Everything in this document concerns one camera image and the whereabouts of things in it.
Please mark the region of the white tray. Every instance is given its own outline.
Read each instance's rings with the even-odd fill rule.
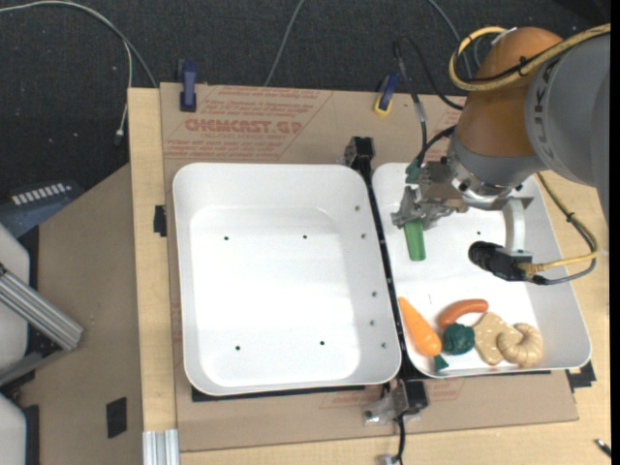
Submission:
[[[396,228],[390,218],[390,214],[397,211],[400,205],[406,167],[406,164],[385,164],[373,174],[373,188],[386,234],[396,293],[407,297],[440,335],[437,317],[448,305],[460,299],[483,298],[489,303],[489,312],[497,313],[508,324],[536,326],[544,342],[544,356],[536,367],[522,369],[506,361],[493,367],[487,365],[476,350],[472,350],[465,355],[444,356],[449,368],[437,374],[433,359],[422,355],[406,332],[407,352],[412,364],[429,377],[565,369],[585,364],[590,358],[590,339],[571,283],[536,286],[507,282],[469,261],[467,253],[475,241],[505,244],[506,228],[502,212],[470,208],[463,214],[440,219],[435,228],[424,232],[426,260],[412,262],[409,259],[404,231]],[[536,181],[528,179],[523,189],[515,195],[534,197],[525,212],[525,247],[534,253],[535,262],[560,258]],[[564,267],[558,267],[543,275],[552,278],[566,274]],[[472,326],[480,316],[468,314],[459,322]]]
[[[196,163],[173,181],[185,371],[216,396],[381,384],[401,362],[362,178]]]

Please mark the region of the blue clamp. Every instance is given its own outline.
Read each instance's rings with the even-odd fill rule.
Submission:
[[[181,111],[196,111],[196,76],[198,69],[196,62],[193,60],[184,60],[181,68],[181,83],[183,91],[181,91]]]
[[[384,81],[381,83],[377,102],[374,107],[374,111],[377,115],[385,117],[389,114],[389,111],[391,110],[391,99],[396,91],[396,86],[398,85],[399,79],[400,75],[398,75],[398,73],[391,73],[389,76],[386,76]]]

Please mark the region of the yellow cable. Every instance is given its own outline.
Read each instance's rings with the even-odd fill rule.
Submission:
[[[584,224],[577,217],[572,215],[572,213],[565,207],[565,205],[562,203],[559,197],[549,187],[549,184],[547,183],[546,179],[540,172],[538,173],[538,177],[541,181],[542,186],[544,187],[546,192],[549,194],[553,202],[558,206],[558,208],[560,208],[562,213],[566,216],[570,216],[570,219],[574,221],[583,230],[585,234],[587,234],[587,236],[592,241],[593,250],[591,253],[587,255],[582,255],[580,257],[572,257],[570,259],[556,260],[556,261],[547,262],[547,263],[520,263],[518,267],[521,270],[524,270],[527,274],[535,274],[537,272],[543,272],[544,270],[549,270],[550,268],[558,267],[560,265],[572,265],[572,264],[578,264],[580,262],[594,260],[599,253],[599,244],[597,242],[597,238],[590,232],[588,228],[584,226]]]
[[[557,45],[551,46],[547,50],[535,55],[529,61],[527,61],[521,68],[517,71],[514,71],[508,74],[505,77],[500,77],[497,79],[490,79],[489,81],[470,81],[461,79],[456,73],[455,64],[458,58],[461,56],[465,48],[467,48],[476,38],[487,34],[497,34],[506,31],[506,29],[502,27],[484,27],[479,29],[478,31],[474,31],[471,35],[461,41],[457,50],[452,55],[452,59],[449,62],[449,76],[452,82],[461,89],[466,91],[489,91],[492,89],[497,89],[502,86],[506,86],[522,78],[523,76],[527,76],[532,71],[536,70],[540,67],[541,64],[546,62],[547,60],[564,53],[567,49],[574,47],[586,40],[590,40],[591,38],[595,38],[597,36],[610,33],[611,32],[611,23],[602,24],[600,26],[593,27],[586,31],[582,31],[570,38],[560,42]]]

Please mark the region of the dark floor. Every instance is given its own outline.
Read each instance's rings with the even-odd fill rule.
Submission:
[[[0,8],[32,1],[0,0]],[[299,0],[73,1],[113,22],[157,81],[173,80],[177,60],[193,58],[201,81],[260,85]],[[459,36],[494,24],[568,37],[610,21],[610,0],[434,1]],[[127,86],[121,41],[87,13],[57,7],[0,14],[0,30],[0,200],[54,178],[88,189],[125,164],[126,140],[113,144]],[[446,73],[455,37],[426,0],[307,0],[270,85],[374,90],[402,34],[417,41],[439,89],[462,93]],[[416,57],[408,60],[418,92],[432,93]],[[134,85],[150,86],[134,69]]]

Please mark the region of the carrot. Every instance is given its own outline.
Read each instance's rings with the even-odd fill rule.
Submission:
[[[459,317],[470,313],[484,313],[488,310],[488,301],[485,299],[462,299],[450,305],[439,316],[437,324],[442,329],[454,324]]]
[[[405,325],[411,332],[419,351],[427,357],[436,357],[442,351],[442,340],[433,327],[404,297],[398,298]]]

